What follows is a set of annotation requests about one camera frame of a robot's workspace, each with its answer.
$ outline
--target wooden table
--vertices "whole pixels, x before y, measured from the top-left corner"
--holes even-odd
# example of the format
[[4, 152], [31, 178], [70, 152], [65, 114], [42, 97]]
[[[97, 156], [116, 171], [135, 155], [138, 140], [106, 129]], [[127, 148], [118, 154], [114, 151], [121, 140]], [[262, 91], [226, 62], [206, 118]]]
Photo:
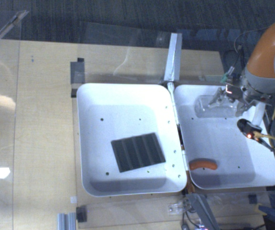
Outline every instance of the wooden table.
[[[112, 74], [118, 66], [134, 64], [134, 74], [145, 70], [156, 74], [156, 66], [165, 65], [167, 49], [21, 42], [13, 168], [15, 230], [57, 229], [57, 214], [74, 212], [78, 195], [90, 204], [110, 200], [87, 195], [76, 173], [70, 62], [78, 57], [85, 59], [85, 67], [92, 73]], [[183, 50], [181, 59], [181, 75], [187, 78], [223, 74], [218, 52]], [[121, 226], [114, 221], [109, 222], [110, 227], [96, 229], [177, 230], [180, 219]], [[226, 229], [235, 223], [255, 227], [263, 223], [263, 218], [254, 214], [220, 217], [217, 221]]]

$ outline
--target metal bracket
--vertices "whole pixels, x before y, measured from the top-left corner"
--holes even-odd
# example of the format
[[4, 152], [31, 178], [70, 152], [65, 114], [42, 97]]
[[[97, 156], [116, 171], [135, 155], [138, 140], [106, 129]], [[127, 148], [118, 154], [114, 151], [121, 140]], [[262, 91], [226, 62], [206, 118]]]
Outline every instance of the metal bracket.
[[182, 34], [172, 33], [170, 37], [164, 81], [173, 82], [180, 79], [181, 48]]
[[85, 62], [78, 58], [77, 62], [70, 62], [71, 98], [76, 98], [78, 88], [85, 83]]
[[189, 171], [189, 163], [187, 162], [187, 156], [185, 150], [182, 150], [182, 158], [183, 158], [183, 163], [186, 171]]
[[204, 226], [208, 230], [220, 230], [205, 196], [200, 194], [187, 194], [187, 197]]
[[179, 126], [179, 117], [178, 117], [178, 112], [177, 112], [177, 107], [176, 107], [176, 102], [175, 102], [175, 95], [174, 95], [174, 91], [175, 91], [175, 86], [173, 82], [169, 82], [167, 84], [167, 89], [170, 93], [170, 97], [171, 97], [171, 102], [172, 102], [172, 108], [174, 109], [174, 114], [175, 114], [175, 120], [176, 120], [176, 124], [177, 126]]
[[58, 230], [76, 230], [75, 225], [75, 213], [69, 214], [58, 214], [57, 215], [58, 221]]
[[76, 208], [76, 219], [80, 222], [87, 222], [87, 208], [86, 205]]
[[190, 201], [187, 198], [183, 198], [175, 204], [169, 204], [167, 208], [168, 208], [168, 214], [170, 216], [182, 215], [186, 211], [189, 211], [189, 212], [194, 211], [194, 209], [191, 207]]

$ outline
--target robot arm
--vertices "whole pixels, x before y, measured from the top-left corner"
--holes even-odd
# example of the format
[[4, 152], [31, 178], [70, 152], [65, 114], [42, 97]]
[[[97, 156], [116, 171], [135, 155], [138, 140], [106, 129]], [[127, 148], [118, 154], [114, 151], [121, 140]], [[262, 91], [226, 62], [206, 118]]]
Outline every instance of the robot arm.
[[238, 100], [237, 116], [252, 106], [267, 103], [275, 93], [275, 23], [262, 35], [240, 79], [229, 76], [226, 95]]

